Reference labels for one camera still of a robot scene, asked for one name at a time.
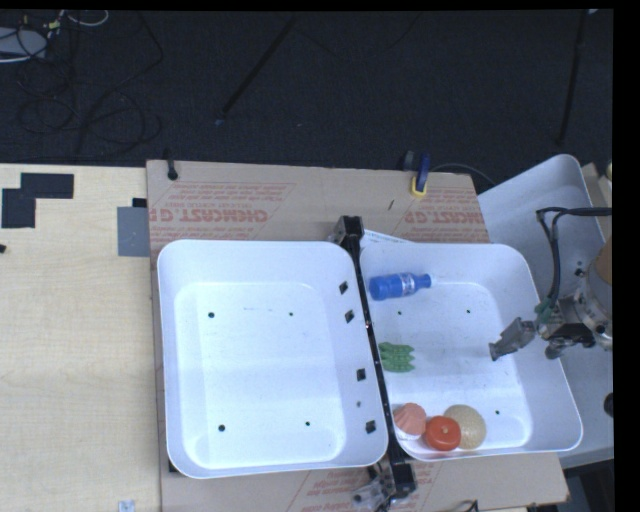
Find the blue clamp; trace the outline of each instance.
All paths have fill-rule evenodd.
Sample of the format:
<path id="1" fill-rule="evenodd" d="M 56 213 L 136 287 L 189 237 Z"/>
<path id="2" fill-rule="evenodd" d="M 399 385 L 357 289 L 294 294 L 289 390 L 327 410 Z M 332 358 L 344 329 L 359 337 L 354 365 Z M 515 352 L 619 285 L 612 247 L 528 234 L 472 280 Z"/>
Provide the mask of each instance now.
<path id="1" fill-rule="evenodd" d="M 429 176 L 429 164 L 431 159 L 426 153 L 420 154 L 418 174 L 411 180 L 411 194 L 416 197 L 427 195 L 427 176 Z"/>

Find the blue bottle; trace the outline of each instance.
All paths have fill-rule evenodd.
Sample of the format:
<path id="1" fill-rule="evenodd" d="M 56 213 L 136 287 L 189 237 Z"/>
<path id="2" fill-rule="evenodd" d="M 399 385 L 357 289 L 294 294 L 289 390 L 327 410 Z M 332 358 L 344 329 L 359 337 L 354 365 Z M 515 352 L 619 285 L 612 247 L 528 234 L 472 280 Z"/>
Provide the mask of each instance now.
<path id="1" fill-rule="evenodd" d="M 416 275 L 409 272 L 373 277 L 369 281 L 369 293 L 373 300 L 413 295 L 420 288 L 431 287 L 429 274 Z"/>

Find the dark background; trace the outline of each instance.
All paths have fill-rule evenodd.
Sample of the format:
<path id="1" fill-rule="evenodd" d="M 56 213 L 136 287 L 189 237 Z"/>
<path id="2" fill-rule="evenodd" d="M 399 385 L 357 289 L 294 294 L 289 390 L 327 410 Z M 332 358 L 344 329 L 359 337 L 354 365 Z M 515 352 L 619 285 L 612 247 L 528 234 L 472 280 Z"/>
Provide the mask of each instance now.
<path id="1" fill-rule="evenodd" d="M 0 10 L 0 27 L 46 35 L 58 14 Z M 45 59 L 0 65 L 0 162 L 398 169 L 410 150 L 481 171 L 482 192 L 559 153 L 612 158 L 612 9 L 586 17 L 561 144 L 579 9 L 298 12 L 222 126 L 292 13 L 104 15 L 66 11 Z"/>

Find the red tomato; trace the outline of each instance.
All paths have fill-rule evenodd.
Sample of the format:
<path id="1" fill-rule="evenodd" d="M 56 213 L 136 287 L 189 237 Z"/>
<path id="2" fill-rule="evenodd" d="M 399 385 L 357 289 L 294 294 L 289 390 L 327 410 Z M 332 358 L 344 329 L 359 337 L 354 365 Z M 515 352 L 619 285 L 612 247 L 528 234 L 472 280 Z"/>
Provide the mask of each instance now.
<path id="1" fill-rule="evenodd" d="M 458 447 L 462 439 L 460 425 L 453 418 L 434 416 L 427 421 L 422 439 L 429 448 L 448 452 Z"/>

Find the cardboard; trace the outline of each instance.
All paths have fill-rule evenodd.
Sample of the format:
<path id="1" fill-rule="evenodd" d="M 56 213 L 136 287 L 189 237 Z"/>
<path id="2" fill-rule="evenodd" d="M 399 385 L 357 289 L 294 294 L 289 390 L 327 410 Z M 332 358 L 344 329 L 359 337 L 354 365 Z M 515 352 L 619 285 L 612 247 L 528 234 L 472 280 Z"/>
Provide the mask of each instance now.
<path id="1" fill-rule="evenodd" d="M 299 471 L 208 480 L 169 470 L 164 432 L 162 337 L 156 260 L 181 238 L 326 240 L 342 215 L 364 227 L 414 242 L 489 242 L 471 177 L 431 173 L 427 194 L 410 194 L 412 173 L 232 163 L 147 162 L 162 505 L 166 512 L 357 510 L 352 492 L 365 468 Z M 506 508 L 566 501 L 553 453 L 436 463 L 413 461 L 418 489 L 393 510 Z"/>

